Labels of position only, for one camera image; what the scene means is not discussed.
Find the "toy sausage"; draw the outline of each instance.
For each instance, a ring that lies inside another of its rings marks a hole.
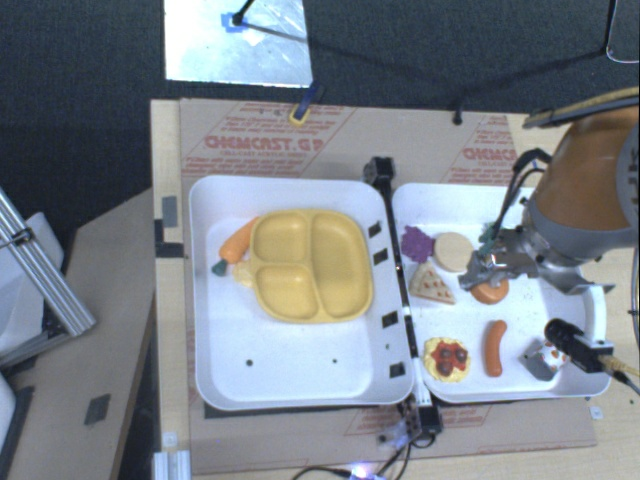
[[[502,363],[500,362],[500,342],[507,330],[507,323],[504,320],[496,320],[489,329],[487,339],[484,343],[484,361],[487,375],[490,377],[500,377],[502,375]]]

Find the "orange carrot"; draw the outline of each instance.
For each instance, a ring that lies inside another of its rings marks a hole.
[[[214,274],[224,275],[228,264],[238,263],[242,259],[251,243],[251,230],[257,220],[258,217],[251,219],[225,240],[218,251],[221,259],[211,269]]]

